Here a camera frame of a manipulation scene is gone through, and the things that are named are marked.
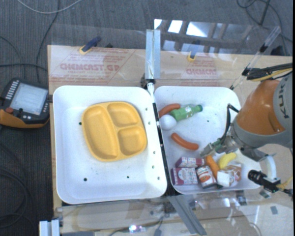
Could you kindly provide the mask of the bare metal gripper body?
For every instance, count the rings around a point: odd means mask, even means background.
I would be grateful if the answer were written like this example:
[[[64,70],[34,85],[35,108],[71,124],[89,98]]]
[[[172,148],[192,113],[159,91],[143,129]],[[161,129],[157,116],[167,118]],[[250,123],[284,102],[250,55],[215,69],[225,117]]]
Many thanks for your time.
[[[216,141],[216,146],[215,146],[215,151],[217,153],[231,153],[231,152],[235,152],[236,150],[238,150],[239,145],[238,143],[236,143],[236,140],[228,135],[226,136],[224,139],[218,139]]]

